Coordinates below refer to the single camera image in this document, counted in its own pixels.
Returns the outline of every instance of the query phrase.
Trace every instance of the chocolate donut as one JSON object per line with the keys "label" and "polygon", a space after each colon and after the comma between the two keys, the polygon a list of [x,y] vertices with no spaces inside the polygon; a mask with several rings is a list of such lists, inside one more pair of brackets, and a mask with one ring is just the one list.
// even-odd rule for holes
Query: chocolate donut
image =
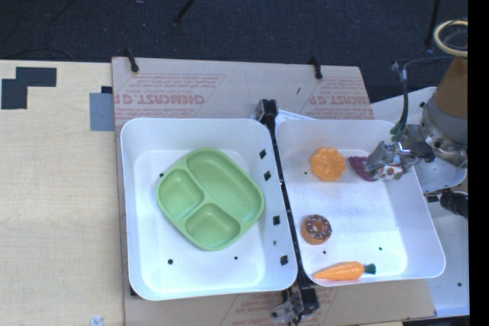
{"label": "chocolate donut", "polygon": [[323,244],[331,237],[331,225],[324,216],[309,215],[300,226],[300,233],[309,244]]}

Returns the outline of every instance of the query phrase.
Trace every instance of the light wood surface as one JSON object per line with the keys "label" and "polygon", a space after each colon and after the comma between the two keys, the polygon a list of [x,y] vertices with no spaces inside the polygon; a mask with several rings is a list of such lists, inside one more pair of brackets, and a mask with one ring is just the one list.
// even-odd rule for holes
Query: light wood surface
{"label": "light wood surface", "polygon": [[89,94],[109,63],[0,62],[57,68],[28,108],[0,110],[0,324],[124,324],[114,132],[90,130]]}

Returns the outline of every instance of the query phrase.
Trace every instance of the white tray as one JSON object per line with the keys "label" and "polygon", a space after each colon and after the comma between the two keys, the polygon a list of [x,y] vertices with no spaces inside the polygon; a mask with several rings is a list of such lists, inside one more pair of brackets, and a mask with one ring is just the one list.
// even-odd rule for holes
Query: white tray
{"label": "white tray", "polygon": [[[377,120],[289,120],[278,125],[277,143],[290,208],[306,275],[321,286],[401,279],[427,279],[445,269],[442,250],[415,170],[400,179],[368,182],[348,157],[366,157],[380,141],[390,142],[393,124]],[[321,146],[343,154],[346,171],[335,182],[310,172],[309,158]],[[308,244],[300,234],[307,215],[325,216],[332,236],[323,245]],[[375,275],[334,282],[312,274],[333,263],[373,263]]]}
{"label": "white tray", "polygon": [[[258,222],[219,251],[200,250],[188,241],[164,217],[155,199],[160,173],[201,147],[218,149],[232,158],[265,197]],[[121,157],[129,279],[140,297],[157,301],[278,291],[294,283],[297,262],[287,211],[270,134],[261,123],[251,119],[136,118],[122,128]]]}

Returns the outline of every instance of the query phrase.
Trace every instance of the green plate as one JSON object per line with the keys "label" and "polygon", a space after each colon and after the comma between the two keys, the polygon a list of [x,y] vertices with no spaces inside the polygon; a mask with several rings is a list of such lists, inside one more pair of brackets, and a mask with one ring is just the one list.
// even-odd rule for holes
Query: green plate
{"label": "green plate", "polygon": [[158,181],[156,200],[173,225],[203,250],[236,242],[265,206],[254,180],[213,148],[194,150],[171,166]]}

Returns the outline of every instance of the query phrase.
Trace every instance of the robotic end effector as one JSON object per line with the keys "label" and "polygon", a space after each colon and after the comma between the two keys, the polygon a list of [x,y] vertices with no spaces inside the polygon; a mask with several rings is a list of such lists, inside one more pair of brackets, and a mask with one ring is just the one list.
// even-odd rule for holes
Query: robotic end effector
{"label": "robotic end effector", "polygon": [[[367,176],[378,178],[386,166],[402,167],[402,172],[406,172],[422,160],[429,163],[434,159],[444,160],[458,168],[468,168],[468,47],[448,44],[446,40],[449,37],[444,41],[439,38],[441,31],[457,25],[463,25],[467,32],[468,22],[457,20],[440,24],[433,34],[436,45],[455,57],[438,88],[423,107],[420,124],[406,124],[406,67],[416,60],[404,64],[402,71],[399,71],[397,63],[393,65],[404,87],[404,110],[400,121],[391,130],[393,143],[380,142],[366,159],[364,168]],[[446,59],[440,57],[417,62]]]}

